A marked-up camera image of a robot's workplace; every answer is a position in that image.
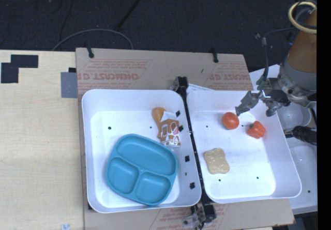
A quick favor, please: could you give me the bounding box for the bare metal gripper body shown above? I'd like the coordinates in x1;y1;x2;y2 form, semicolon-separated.
259;78;317;111

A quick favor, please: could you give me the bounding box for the orange toy bell pepper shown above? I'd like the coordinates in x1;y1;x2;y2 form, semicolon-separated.
246;120;266;140

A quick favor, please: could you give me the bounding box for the orange toy tomato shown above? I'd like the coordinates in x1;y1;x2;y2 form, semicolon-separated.
221;111;240;131

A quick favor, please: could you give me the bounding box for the white paper sheet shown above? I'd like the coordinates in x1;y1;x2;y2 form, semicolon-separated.
186;83;217;93

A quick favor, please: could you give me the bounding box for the white plastic tray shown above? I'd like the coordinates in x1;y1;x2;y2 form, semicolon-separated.
81;88;203;214
186;88;303;204

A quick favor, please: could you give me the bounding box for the beige toy biscuit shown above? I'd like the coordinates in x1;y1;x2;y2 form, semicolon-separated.
203;147;231;175

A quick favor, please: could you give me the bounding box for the thin black rod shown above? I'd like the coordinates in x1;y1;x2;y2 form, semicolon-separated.
178;86;210;214

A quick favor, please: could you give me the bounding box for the brown and white carton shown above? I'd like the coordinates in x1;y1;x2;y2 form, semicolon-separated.
158;111;182;148

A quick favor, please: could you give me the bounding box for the brown toy chicken drumstick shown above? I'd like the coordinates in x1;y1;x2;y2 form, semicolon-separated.
151;106;167;140

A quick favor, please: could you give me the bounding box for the brown cardboard board red print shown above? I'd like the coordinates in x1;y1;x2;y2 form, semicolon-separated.
75;47;296;230

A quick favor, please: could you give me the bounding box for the blue divided plate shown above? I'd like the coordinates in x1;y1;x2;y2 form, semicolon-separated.
105;133;179;207

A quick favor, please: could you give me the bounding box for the black cylinder on white bracket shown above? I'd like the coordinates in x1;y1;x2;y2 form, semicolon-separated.
292;99;318;146

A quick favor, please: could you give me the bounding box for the black block with thin wires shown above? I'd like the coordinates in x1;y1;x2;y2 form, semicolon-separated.
183;204;217;226
170;76;189;93

